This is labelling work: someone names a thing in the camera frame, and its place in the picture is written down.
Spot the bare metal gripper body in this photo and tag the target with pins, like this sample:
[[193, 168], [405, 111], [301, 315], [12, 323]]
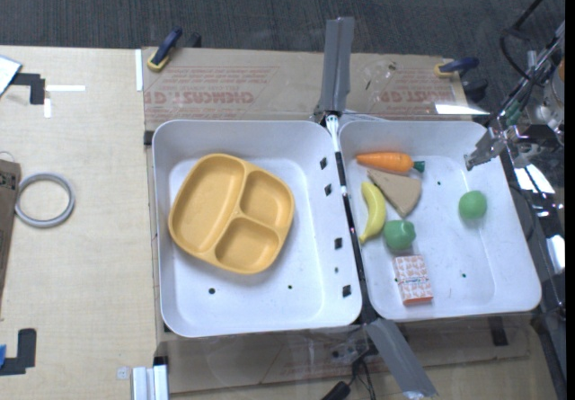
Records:
[[541, 132]]

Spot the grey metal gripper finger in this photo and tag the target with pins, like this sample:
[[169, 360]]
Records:
[[498, 144], [481, 147]]

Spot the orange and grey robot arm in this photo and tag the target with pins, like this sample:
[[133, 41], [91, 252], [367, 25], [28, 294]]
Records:
[[562, 68]]

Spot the green apple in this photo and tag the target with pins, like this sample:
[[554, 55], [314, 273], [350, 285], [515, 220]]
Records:
[[472, 205]]

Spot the brown bread slice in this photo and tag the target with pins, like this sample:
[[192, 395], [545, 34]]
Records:
[[400, 191]]

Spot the orange carrot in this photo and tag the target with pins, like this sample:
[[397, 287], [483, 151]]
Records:
[[386, 161]]

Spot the white plastic tray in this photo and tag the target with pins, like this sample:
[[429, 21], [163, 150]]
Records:
[[251, 304], [467, 254]]

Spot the green pepper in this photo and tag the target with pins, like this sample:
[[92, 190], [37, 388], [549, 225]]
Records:
[[399, 235]]

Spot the yellow banana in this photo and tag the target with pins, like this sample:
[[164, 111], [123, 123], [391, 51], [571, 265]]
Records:
[[377, 209]]

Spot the thin black and white rod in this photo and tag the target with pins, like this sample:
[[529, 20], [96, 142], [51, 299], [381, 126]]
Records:
[[342, 173]]

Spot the orange and white carton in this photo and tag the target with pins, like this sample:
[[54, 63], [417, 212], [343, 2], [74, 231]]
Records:
[[412, 279]]

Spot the brown cardboard board red print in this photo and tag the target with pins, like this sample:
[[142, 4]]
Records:
[[224, 74]]

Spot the yellow divided plate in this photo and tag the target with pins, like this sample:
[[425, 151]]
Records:
[[211, 205]]

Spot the white tape roll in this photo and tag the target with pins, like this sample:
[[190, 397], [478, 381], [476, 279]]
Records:
[[45, 222]]

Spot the brown cardboard piece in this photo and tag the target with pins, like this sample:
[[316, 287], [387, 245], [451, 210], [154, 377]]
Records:
[[6, 218]]

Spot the white paper sheet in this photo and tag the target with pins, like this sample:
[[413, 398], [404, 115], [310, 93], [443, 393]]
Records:
[[6, 72]]

